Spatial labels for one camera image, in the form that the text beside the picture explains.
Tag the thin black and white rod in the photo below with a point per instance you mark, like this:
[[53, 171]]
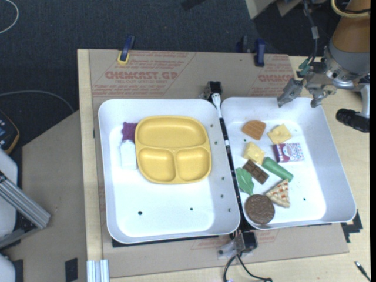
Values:
[[225, 134]]

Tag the black cylinder on white bracket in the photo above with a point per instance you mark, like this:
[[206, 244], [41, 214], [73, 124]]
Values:
[[352, 119]]

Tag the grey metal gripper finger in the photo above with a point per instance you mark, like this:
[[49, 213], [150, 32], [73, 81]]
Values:
[[320, 95], [290, 92]]

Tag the orange waffle biscuit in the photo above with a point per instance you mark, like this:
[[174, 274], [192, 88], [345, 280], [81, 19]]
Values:
[[254, 129]]

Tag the green lettuce leaf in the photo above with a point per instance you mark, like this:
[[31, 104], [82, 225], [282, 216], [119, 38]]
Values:
[[244, 181]]

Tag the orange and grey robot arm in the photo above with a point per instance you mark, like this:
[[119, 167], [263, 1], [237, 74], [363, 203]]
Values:
[[354, 34]]

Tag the brown round patty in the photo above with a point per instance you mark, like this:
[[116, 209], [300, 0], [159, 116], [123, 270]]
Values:
[[259, 209]]

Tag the brown cardboard board red print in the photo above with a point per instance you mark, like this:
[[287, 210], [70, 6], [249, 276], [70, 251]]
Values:
[[164, 78]]

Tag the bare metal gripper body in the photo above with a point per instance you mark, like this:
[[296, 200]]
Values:
[[318, 76]]

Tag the white plastic tray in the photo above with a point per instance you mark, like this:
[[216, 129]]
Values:
[[167, 210], [320, 187]]

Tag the white plastic bottle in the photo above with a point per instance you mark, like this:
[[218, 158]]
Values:
[[128, 154]]

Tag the green cucumber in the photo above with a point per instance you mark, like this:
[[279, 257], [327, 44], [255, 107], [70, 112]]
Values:
[[277, 169]]

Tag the yellow cheese wedge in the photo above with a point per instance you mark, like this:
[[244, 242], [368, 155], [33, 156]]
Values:
[[279, 134], [253, 152]]

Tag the yellow divided plate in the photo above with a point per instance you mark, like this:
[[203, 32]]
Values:
[[171, 134]]

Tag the pizza slice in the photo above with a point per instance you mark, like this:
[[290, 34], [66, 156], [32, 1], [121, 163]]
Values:
[[280, 194]]

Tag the brown chocolate bar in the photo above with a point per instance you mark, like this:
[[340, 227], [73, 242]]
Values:
[[255, 171]]

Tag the purple and white packet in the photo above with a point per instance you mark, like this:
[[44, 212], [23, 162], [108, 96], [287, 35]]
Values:
[[289, 152]]

